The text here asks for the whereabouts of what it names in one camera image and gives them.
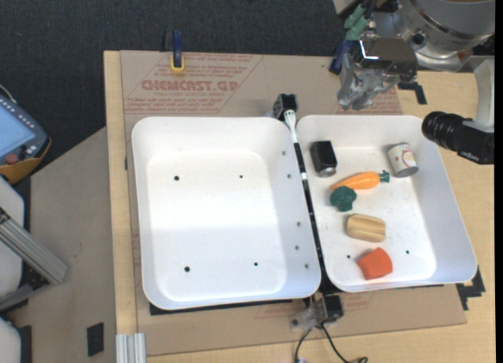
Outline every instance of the toy carrot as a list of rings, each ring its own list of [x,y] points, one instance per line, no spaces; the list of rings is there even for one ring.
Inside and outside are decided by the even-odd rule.
[[[371,189],[375,187],[380,182],[389,183],[390,174],[383,170],[383,173],[376,173],[375,171],[364,171],[362,173],[354,174],[349,178],[345,178],[342,181],[338,181],[336,184],[330,187],[332,190],[335,190],[343,185],[349,187],[353,190],[363,190],[363,189]]]

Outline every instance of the toy can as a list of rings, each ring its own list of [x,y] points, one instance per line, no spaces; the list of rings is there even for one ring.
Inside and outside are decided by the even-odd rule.
[[[387,154],[397,178],[405,178],[419,170],[410,145],[406,142],[392,146]]]

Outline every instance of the dark floor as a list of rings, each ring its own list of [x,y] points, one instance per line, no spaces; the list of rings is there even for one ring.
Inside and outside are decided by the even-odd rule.
[[[332,0],[1,0],[0,84],[53,139],[42,166],[105,125],[104,50],[330,55]]]

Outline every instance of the white tray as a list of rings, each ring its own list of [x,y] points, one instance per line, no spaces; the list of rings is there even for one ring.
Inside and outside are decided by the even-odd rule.
[[[330,281],[346,292],[403,288],[469,281],[475,256],[454,198],[438,146],[421,133],[422,120],[406,115],[310,115],[297,125],[304,154],[314,215]],[[309,148],[331,141],[338,165],[331,178],[319,178]],[[419,171],[407,178],[393,175],[387,150],[408,142]],[[353,209],[330,205],[330,185],[363,171],[386,170],[389,183],[358,190]],[[345,221],[359,213],[386,222],[386,238],[370,243],[349,237]],[[356,261],[376,247],[391,257],[393,273],[365,280]]]
[[[132,132],[143,288],[165,310],[301,299],[321,271],[288,128],[148,117]]]

